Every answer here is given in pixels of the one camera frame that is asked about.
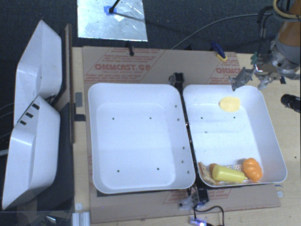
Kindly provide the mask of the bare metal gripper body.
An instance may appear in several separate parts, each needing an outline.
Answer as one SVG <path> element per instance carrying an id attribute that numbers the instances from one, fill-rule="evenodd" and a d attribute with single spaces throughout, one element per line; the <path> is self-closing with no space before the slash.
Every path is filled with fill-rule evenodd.
<path id="1" fill-rule="evenodd" d="M 285 77 L 290 80 L 300 80 L 301 75 L 297 74 L 300 65 L 292 63 L 284 57 L 273 58 L 263 55 L 255 64 L 255 75 L 259 78 L 267 77 L 269 80 L 279 80 Z"/>

